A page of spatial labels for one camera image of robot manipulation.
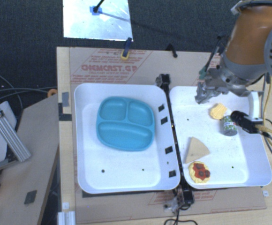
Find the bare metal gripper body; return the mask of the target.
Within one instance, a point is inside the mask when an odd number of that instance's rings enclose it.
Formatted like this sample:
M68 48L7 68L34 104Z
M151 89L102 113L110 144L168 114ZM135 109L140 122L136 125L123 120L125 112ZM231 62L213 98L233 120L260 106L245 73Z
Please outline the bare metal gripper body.
M250 80L244 80L233 74L227 68L210 68L203 82L203 95L216 97L220 94L232 92L239 97L247 97L250 91L247 86Z

